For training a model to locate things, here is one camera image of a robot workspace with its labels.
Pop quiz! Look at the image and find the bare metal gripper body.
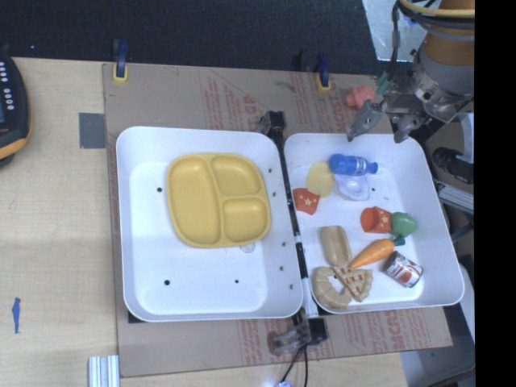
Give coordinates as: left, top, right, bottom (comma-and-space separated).
381, 79, 471, 128

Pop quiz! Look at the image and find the pink toy food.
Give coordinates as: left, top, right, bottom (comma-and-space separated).
345, 85, 377, 110

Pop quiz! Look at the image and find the blue plastic bottle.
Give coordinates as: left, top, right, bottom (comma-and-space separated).
327, 152, 380, 177

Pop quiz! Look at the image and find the white fried egg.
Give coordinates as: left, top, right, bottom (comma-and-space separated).
335, 174, 370, 202

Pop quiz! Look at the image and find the yellow cheese slice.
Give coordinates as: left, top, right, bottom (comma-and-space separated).
305, 161, 336, 199

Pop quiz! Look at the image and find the green pepper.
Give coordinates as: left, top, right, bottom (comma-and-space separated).
389, 211, 418, 239

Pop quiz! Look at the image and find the orange cup with yellow stars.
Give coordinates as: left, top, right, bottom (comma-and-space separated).
359, 206, 393, 235

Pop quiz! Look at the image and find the red packet with yellow stars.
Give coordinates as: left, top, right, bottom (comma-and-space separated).
292, 187, 322, 217

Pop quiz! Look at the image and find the white plastic tray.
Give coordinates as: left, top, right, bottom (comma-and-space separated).
282, 131, 466, 315
115, 125, 305, 323

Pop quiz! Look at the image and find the thin black and white rod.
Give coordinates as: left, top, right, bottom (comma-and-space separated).
276, 134, 317, 318

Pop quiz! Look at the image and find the tan bread bun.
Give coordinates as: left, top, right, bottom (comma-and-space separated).
319, 224, 353, 267

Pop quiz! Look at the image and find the orange carrot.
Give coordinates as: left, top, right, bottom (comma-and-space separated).
348, 235, 406, 270

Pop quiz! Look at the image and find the red and white can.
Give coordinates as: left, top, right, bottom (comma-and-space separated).
381, 250, 424, 289

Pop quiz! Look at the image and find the tan pie slice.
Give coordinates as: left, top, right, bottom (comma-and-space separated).
331, 265, 374, 303

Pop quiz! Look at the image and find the tan croissant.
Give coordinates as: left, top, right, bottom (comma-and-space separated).
311, 265, 353, 310

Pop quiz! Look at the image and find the yellow divided plate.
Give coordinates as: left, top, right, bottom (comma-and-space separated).
165, 152, 273, 250

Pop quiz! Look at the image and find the brown cardboard board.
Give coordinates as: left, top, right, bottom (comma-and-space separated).
101, 63, 455, 379

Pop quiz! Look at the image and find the black cylinder on white bracket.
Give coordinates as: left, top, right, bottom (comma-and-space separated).
432, 111, 476, 185

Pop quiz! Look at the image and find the black block with wires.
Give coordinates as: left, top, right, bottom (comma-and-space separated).
297, 316, 328, 345
264, 110, 288, 137

